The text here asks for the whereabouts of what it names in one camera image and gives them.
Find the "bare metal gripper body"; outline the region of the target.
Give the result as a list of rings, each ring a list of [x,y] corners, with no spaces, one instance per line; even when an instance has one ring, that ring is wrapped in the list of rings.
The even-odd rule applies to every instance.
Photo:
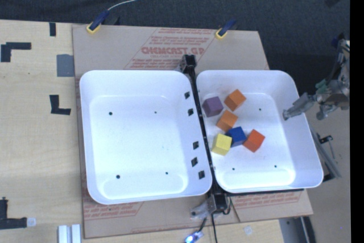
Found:
[[[322,80],[316,84],[316,101],[322,111],[348,110],[350,88],[339,80]]]

